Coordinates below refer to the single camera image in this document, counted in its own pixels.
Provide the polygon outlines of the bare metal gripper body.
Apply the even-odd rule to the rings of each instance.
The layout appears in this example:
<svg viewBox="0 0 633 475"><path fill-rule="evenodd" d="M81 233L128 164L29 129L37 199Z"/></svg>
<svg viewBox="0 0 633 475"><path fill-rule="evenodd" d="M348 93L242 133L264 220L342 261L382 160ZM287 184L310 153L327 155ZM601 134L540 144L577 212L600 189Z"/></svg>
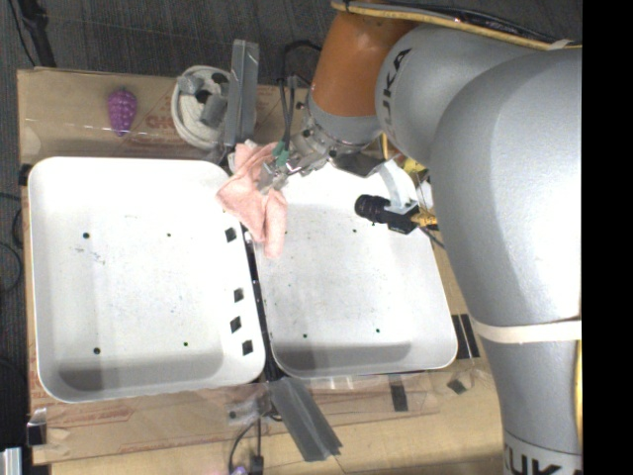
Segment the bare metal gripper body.
<svg viewBox="0 0 633 475"><path fill-rule="evenodd" d="M286 134L274 146L274 175L308 174L341 153L342 142L319 125Z"/></svg>

